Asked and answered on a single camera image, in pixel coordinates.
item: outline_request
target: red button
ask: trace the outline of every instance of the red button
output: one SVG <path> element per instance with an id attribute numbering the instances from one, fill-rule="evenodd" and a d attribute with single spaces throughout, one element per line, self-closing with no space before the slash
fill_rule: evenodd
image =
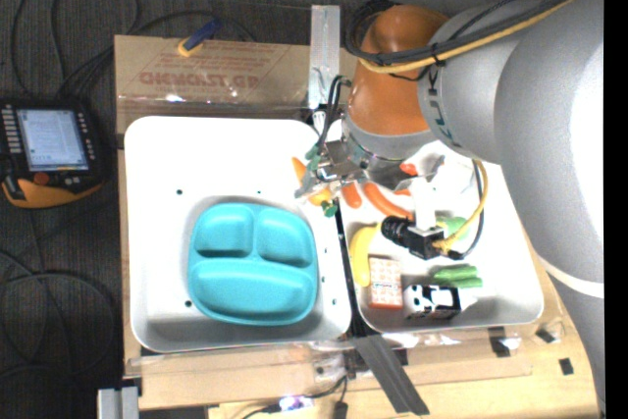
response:
<path id="1" fill-rule="evenodd" d="M 47 173 L 37 172 L 37 173 L 35 173 L 35 176 L 32 178 L 32 180 L 37 185 L 46 185 L 46 184 L 48 184 L 48 182 L 50 182 L 50 177 L 48 176 Z"/>

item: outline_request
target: carrot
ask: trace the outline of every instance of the carrot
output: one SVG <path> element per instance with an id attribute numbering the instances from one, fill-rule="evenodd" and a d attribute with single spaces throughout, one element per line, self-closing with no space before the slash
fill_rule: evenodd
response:
<path id="1" fill-rule="evenodd" d="M 346 204 L 348 204 L 351 208 L 359 208 L 362 206 L 362 197 L 357 190 L 356 182 L 343 185 L 340 192 L 342 192 L 342 197 L 344 198 L 344 201 L 346 201 Z"/>
<path id="2" fill-rule="evenodd" d="M 307 171 L 307 167 L 295 157 L 292 158 L 292 165 L 294 167 L 296 177 L 298 178 L 298 182 L 301 183 L 301 181 L 303 180 L 303 176 Z M 321 206 L 324 202 L 332 200 L 332 192 L 325 187 L 315 194 L 309 196 L 308 200 L 316 206 Z"/>
<path id="3" fill-rule="evenodd" d="M 388 201 L 376 184 L 366 182 L 362 185 L 362 191 L 371 204 L 386 216 L 392 215 L 402 219 L 414 220 L 414 214 L 412 212 Z"/>

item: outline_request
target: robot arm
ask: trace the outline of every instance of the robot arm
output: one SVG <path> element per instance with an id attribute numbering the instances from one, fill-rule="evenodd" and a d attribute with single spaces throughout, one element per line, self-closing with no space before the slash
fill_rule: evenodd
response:
<path id="1" fill-rule="evenodd" d="M 348 158 L 389 187 L 434 138 L 500 164 L 605 414 L 603 0 L 511 0 L 450 20 L 389 5 L 370 16 L 362 47 L 347 43 L 360 58 L 342 124 Z"/>

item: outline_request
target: banana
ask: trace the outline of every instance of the banana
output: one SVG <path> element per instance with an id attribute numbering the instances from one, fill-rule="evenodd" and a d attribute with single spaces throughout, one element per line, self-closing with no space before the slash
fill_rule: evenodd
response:
<path id="1" fill-rule="evenodd" d="M 349 244 L 349 257 L 353 279 L 361 287 L 371 285 L 371 270 L 369 268 L 369 248 L 373 237 L 380 231 L 381 224 L 367 226 L 358 230 Z"/>

